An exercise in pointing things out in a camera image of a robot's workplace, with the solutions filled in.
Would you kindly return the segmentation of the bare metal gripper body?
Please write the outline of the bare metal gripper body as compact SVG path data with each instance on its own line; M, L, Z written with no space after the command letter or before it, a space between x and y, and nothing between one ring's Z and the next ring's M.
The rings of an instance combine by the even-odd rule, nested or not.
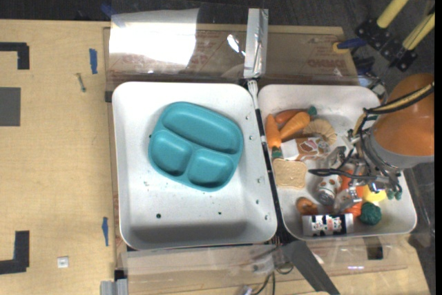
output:
M351 154L345 162L345 177L353 187L368 186L370 191L387 191L392 188L390 177L378 170L358 154Z

